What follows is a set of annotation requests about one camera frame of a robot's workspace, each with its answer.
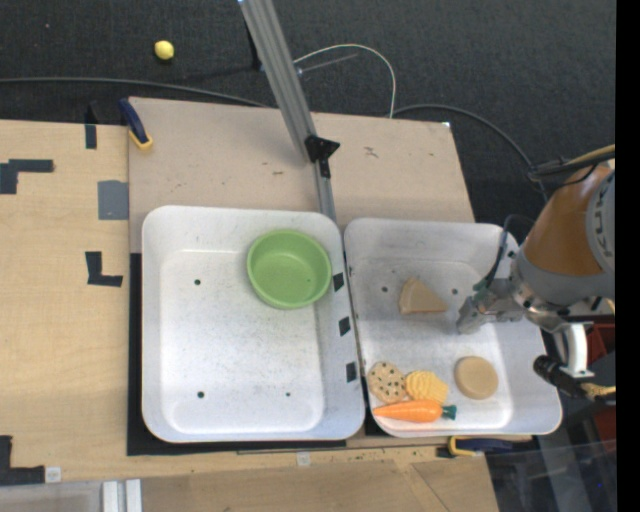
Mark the orange carrot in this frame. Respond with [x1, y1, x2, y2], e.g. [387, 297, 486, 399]
[371, 398, 459, 425]

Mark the yellow ridged waffle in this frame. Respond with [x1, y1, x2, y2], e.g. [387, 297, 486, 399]
[404, 369, 451, 406]

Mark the chocolate chip biscuit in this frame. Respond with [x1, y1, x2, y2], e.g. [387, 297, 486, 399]
[366, 360, 408, 406]

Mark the tan round biscuit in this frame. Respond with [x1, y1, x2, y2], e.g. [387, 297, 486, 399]
[452, 355, 500, 401]

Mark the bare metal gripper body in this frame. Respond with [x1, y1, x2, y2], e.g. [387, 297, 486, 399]
[485, 277, 570, 334]

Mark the black cylinder on white bracket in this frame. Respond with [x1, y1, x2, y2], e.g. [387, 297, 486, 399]
[532, 322, 597, 397]

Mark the tan pizza slice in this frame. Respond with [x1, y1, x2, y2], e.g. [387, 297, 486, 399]
[397, 276, 450, 316]

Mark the white plastic tray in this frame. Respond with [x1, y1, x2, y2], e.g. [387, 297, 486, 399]
[342, 216, 564, 439]
[141, 204, 367, 445]

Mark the pale brown flat board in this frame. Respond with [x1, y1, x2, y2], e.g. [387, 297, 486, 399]
[127, 96, 534, 450]

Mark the green bowl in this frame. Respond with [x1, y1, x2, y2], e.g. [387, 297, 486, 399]
[245, 228, 334, 311]

